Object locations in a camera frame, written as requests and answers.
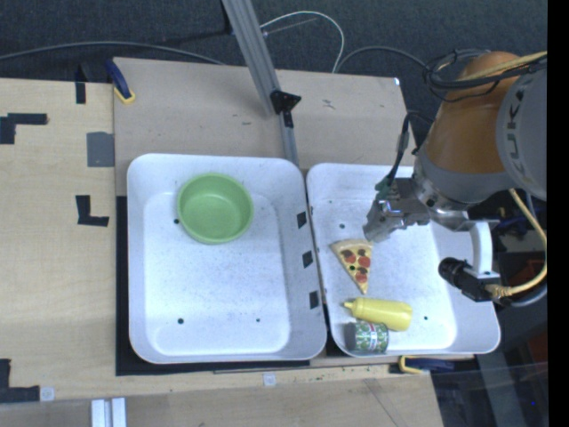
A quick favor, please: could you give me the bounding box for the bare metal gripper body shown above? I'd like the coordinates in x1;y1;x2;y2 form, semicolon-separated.
374;177;473;232

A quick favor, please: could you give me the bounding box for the pizza slice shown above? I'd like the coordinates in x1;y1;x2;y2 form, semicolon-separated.
328;238;374;296

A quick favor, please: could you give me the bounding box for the white plastic tray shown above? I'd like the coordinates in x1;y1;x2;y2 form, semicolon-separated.
126;152;329;366
305;162;502;359

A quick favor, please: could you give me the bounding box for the yellow bottle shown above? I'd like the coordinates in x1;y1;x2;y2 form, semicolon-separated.
342;296;413;332

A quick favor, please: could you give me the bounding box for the green can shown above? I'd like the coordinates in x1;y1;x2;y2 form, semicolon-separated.
346;319;390;355

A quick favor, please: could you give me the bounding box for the green bowl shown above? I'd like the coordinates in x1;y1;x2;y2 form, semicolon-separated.
176;172;255;246

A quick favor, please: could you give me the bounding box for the pale wood board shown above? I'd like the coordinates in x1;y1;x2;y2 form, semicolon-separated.
113;56;477;373

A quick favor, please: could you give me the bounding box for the black cylinder on white bracket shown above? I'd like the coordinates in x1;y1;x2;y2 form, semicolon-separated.
437;220;502;304

